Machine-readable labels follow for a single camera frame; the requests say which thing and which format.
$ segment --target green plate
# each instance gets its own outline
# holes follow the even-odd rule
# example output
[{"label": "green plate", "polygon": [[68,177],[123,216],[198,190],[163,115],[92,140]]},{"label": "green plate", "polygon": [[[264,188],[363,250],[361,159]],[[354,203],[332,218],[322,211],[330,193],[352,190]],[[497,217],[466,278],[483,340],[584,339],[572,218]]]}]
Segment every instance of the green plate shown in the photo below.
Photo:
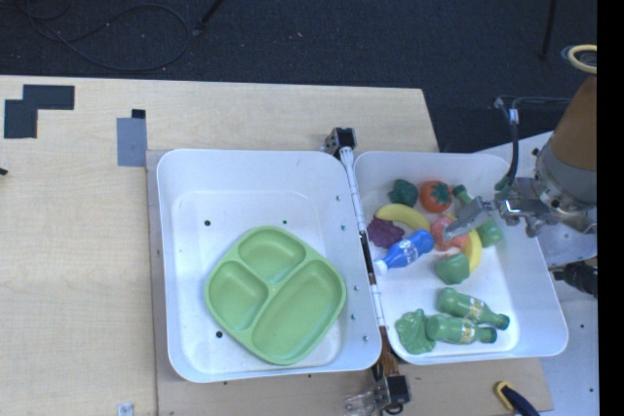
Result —
[{"label": "green plate", "polygon": [[329,260],[290,232],[244,234],[208,275],[206,304],[218,323],[261,359],[288,365],[325,337],[346,298]]}]

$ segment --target orange cylinder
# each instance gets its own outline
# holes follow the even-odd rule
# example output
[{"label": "orange cylinder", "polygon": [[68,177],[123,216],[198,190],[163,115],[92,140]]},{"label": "orange cylinder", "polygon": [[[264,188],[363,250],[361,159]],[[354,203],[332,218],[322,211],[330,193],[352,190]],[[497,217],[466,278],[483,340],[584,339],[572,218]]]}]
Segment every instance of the orange cylinder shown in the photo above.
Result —
[{"label": "orange cylinder", "polygon": [[577,169],[596,170],[598,162],[596,80],[591,75],[583,82],[550,139],[553,155]]}]

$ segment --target toy banana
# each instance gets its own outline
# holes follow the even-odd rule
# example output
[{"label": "toy banana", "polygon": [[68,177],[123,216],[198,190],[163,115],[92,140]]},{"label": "toy banana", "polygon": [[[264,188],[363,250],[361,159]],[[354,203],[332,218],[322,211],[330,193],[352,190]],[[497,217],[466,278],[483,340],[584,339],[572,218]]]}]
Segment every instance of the toy banana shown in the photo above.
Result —
[{"label": "toy banana", "polygon": [[468,266],[470,274],[474,272],[477,266],[481,263],[481,255],[483,253],[483,245],[479,233],[476,229],[472,229],[468,233],[468,241],[461,250],[468,257]]},{"label": "toy banana", "polygon": [[381,220],[390,222],[401,222],[407,225],[412,231],[418,229],[426,229],[431,232],[431,224],[429,220],[417,209],[408,207],[402,203],[390,203],[384,205],[374,213],[374,216]]}]

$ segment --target wooden table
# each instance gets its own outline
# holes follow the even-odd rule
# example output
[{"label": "wooden table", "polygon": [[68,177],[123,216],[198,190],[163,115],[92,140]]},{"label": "wooden table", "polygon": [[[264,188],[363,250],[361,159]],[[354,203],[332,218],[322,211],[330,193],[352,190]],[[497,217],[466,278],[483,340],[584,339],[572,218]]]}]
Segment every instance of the wooden table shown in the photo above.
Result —
[{"label": "wooden table", "polygon": [[[0,76],[0,97],[24,85],[73,87],[74,106],[39,109],[36,138],[0,126],[0,414],[342,414],[368,370],[201,386],[157,373],[146,169],[118,165],[117,119],[145,111],[149,150],[318,150],[350,127],[357,151],[436,152],[422,91]],[[506,414],[503,379],[552,409],[538,359],[400,366],[406,416]]]}]

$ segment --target toy bottle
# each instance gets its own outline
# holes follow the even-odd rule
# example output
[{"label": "toy bottle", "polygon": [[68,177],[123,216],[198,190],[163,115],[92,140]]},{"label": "toy bottle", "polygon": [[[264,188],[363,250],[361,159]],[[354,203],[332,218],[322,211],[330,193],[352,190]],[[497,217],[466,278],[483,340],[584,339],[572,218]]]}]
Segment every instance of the toy bottle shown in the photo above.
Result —
[{"label": "toy bottle", "polygon": [[374,266],[383,275],[391,267],[406,267],[416,258],[433,249],[433,236],[426,229],[418,229],[406,238],[401,238],[388,248],[384,258],[375,260]]},{"label": "toy bottle", "polygon": [[440,290],[436,298],[436,309],[459,318],[468,319],[476,324],[484,322],[498,329],[506,329],[509,317],[496,314],[483,300],[459,293],[450,286]]},{"label": "toy bottle", "polygon": [[427,319],[425,332],[431,340],[456,344],[474,343],[477,340],[494,343],[498,336],[493,327],[478,327],[468,319],[444,314],[434,314]]},{"label": "toy bottle", "polygon": [[[472,198],[466,192],[466,187],[463,184],[455,186],[452,190],[452,195],[463,207],[472,201]],[[496,225],[496,222],[491,219],[491,217],[488,217],[483,224],[477,227],[477,233],[479,234],[483,247],[495,245],[503,239],[502,231]]]}]

